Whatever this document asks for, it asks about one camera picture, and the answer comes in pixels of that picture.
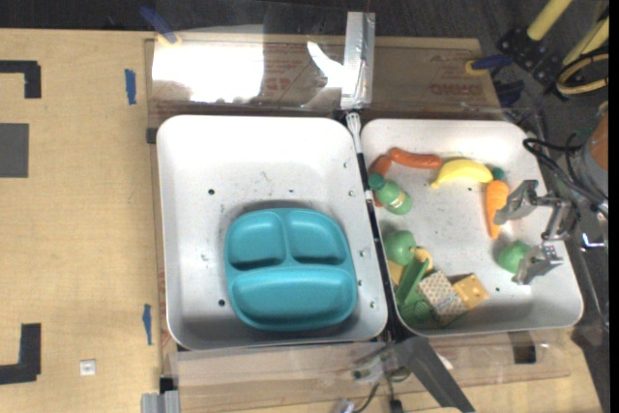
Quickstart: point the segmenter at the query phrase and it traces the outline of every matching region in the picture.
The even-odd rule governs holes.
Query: blue plate
[[[310,209],[242,215],[225,237],[230,304],[263,331],[337,325],[357,305],[357,279],[341,227]]]

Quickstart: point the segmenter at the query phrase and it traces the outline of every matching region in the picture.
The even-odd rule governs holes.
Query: white tray
[[[362,145],[368,166],[392,147],[434,153],[444,160],[475,159],[501,167],[511,191],[525,179],[537,179],[537,193],[542,196],[544,179],[537,160],[522,146],[526,137],[519,127],[501,121],[377,119],[364,126]],[[583,303],[563,242],[554,246],[564,264],[534,278],[531,285],[517,285],[513,275],[495,262],[497,251],[515,239],[539,244],[551,210],[540,207],[524,219],[508,222],[495,241],[486,230],[485,186],[452,182],[433,189],[430,183],[436,175],[437,170],[393,163],[387,176],[411,194],[413,208],[405,216],[377,208],[381,236],[410,230],[417,244],[432,254],[435,268],[447,276],[476,274],[489,298],[445,329],[409,329],[426,336],[453,336],[574,325]]]
[[[167,322],[189,349],[368,340],[387,321],[368,208],[352,137],[322,118],[176,116],[157,134]],[[261,208],[313,208],[342,227],[358,286],[356,309],[336,329],[268,333],[229,305],[227,228]]]

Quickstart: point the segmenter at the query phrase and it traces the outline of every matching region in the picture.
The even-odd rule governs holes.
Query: black corner marker
[[[19,361],[0,367],[0,385],[34,382],[41,373],[41,324],[21,324]]]
[[[22,73],[24,99],[41,97],[41,66],[37,64],[37,61],[0,61],[0,73]]]

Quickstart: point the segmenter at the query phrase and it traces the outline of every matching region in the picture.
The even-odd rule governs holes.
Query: white square
[[[79,374],[94,375],[97,373],[97,360],[80,360]]]

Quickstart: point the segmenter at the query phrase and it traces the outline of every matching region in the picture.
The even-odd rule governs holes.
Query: bottle cap
[[[378,173],[372,174],[368,178],[369,187],[373,190],[380,190],[385,186],[385,178]]]

